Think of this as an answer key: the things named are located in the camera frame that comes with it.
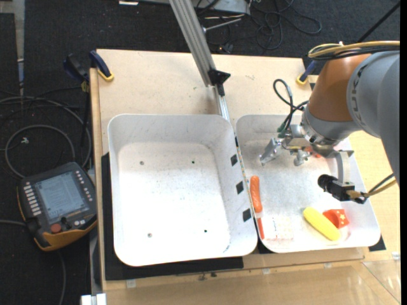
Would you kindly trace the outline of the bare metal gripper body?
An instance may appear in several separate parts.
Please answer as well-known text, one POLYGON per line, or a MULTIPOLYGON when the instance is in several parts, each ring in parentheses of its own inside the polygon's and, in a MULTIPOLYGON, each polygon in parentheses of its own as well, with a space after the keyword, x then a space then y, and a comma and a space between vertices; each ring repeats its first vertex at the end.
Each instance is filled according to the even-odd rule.
POLYGON ((282 147, 294 152, 302 150, 308 153, 316 153, 315 149, 306 138, 305 131, 301 124, 291 124, 289 126, 282 139, 282 147))

